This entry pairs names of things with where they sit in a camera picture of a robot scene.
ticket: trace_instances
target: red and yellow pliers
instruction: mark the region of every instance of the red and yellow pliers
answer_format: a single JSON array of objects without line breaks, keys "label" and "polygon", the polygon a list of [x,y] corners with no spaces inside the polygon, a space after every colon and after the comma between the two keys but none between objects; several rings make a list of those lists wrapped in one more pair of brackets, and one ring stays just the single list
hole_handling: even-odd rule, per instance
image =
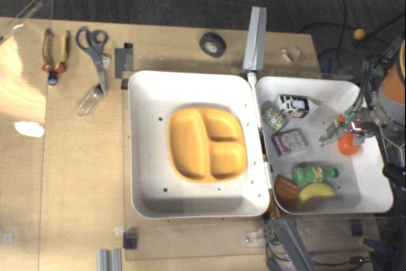
[{"label": "red and yellow pliers", "polygon": [[48,73],[48,84],[50,86],[55,86],[58,80],[58,74],[62,74],[66,71],[65,63],[68,61],[69,57],[69,38],[70,33],[67,30],[62,36],[62,50],[61,57],[56,64],[55,68],[52,63],[51,57],[51,42],[53,34],[51,29],[45,30],[44,43],[43,43],[43,71]]}]

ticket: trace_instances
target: banana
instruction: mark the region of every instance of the banana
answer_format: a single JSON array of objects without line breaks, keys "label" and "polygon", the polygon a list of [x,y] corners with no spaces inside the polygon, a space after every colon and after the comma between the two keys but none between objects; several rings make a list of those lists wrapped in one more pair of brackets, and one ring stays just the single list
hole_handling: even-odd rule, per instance
[{"label": "banana", "polygon": [[296,209],[300,210],[302,205],[313,197],[332,197],[334,195],[333,188],[325,183],[312,183],[302,188],[298,195],[298,203]]}]

